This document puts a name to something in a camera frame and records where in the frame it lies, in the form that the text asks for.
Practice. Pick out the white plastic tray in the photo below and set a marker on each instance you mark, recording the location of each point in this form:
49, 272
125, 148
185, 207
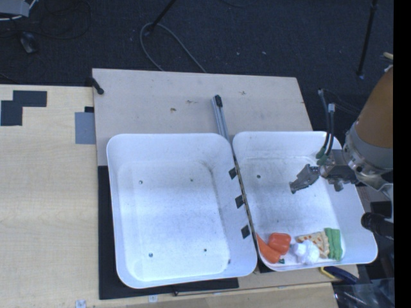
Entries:
282, 204
173, 213

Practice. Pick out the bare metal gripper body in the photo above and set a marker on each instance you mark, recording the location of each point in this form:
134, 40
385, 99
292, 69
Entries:
342, 172

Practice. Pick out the black cylinder on white bracket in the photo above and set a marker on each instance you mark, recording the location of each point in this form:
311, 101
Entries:
376, 223

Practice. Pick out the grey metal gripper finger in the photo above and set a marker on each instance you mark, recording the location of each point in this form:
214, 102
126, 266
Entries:
309, 171
297, 184

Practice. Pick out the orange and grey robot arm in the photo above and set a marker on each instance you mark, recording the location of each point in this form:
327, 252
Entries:
375, 120

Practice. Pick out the orange bell pepper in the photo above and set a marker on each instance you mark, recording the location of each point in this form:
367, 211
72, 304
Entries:
280, 242

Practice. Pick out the orange carrot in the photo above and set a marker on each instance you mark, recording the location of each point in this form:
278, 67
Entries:
268, 252

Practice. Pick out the white garlic bulb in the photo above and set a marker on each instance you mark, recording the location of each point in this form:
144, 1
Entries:
306, 252

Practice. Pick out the pale wood board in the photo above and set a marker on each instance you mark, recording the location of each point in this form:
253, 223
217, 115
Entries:
160, 107

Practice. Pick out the green asparagus bundle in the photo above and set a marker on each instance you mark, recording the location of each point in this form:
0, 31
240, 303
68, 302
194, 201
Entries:
334, 242

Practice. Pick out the yellow pizza slice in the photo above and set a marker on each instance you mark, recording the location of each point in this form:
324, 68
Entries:
316, 238

